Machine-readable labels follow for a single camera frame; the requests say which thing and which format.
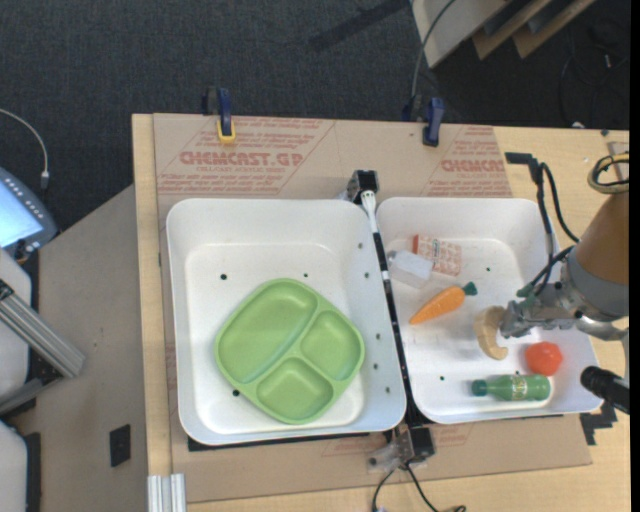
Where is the black block with thin wires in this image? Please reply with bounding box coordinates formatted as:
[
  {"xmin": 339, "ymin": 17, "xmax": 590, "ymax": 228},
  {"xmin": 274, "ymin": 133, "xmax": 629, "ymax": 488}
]
[
  {"xmin": 368, "ymin": 426, "xmax": 436, "ymax": 472},
  {"xmin": 348, "ymin": 169, "xmax": 380, "ymax": 205}
]

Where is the black cylinder on white bracket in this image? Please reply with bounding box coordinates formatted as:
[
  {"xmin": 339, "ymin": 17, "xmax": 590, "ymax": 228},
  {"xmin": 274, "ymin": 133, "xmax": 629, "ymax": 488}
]
[{"xmin": 574, "ymin": 314, "xmax": 630, "ymax": 416}]

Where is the orange carrot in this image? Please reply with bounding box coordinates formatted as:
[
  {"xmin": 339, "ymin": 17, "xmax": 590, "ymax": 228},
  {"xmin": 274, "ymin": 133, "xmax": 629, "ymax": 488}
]
[{"xmin": 408, "ymin": 281, "xmax": 479, "ymax": 327}]

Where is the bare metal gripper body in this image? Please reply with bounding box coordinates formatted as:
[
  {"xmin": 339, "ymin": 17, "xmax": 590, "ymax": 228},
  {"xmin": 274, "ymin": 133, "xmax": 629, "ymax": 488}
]
[{"xmin": 519, "ymin": 281, "xmax": 584, "ymax": 335}]

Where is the thin black and white rod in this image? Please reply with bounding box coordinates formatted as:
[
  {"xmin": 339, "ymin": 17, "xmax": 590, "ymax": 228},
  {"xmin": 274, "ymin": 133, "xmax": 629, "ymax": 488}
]
[{"xmin": 360, "ymin": 190, "xmax": 417, "ymax": 427}]

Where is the green divided plate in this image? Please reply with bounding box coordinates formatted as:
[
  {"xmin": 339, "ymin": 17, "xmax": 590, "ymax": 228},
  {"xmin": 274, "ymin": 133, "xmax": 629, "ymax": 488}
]
[{"xmin": 213, "ymin": 277, "xmax": 367, "ymax": 427}]

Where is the beige croissant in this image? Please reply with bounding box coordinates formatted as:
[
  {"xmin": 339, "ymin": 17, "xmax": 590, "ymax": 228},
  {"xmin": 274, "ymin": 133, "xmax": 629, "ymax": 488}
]
[{"xmin": 472, "ymin": 305, "xmax": 511, "ymax": 362}]

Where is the green bottle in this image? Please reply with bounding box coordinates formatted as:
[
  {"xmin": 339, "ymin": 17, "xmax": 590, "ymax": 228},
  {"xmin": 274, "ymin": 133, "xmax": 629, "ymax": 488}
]
[{"xmin": 470, "ymin": 373, "xmax": 553, "ymax": 403}]

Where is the brown cardboard board red print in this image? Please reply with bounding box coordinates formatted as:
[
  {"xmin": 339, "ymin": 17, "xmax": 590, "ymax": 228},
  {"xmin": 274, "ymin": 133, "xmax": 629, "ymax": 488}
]
[{"xmin": 152, "ymin": 113, "xmax": 594, "ymax": 504}]

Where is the white plastic tray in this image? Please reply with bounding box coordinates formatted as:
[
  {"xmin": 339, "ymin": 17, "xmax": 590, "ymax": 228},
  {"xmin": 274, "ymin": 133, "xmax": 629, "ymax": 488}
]
[
  {"xmin": 374, "ymin": 195, "xmax": 606, "ymax": 426},
  {"xmin": 165, "ymin": 197, "xmax": 408, "ymax": 447}
]

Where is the orange round fruit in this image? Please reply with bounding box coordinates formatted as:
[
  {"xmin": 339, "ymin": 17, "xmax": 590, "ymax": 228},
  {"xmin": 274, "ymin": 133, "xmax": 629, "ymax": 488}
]
[{"xmin": 523, "ymin": 340, "xmax": 565, "ymax": 378}]

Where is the orange and white packet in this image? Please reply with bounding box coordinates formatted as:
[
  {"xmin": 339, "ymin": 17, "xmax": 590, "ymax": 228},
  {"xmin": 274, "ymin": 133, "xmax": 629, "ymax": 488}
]
[{"xmin": 411, "ymin": 233, "xmax": 464, "ymax": 278}]

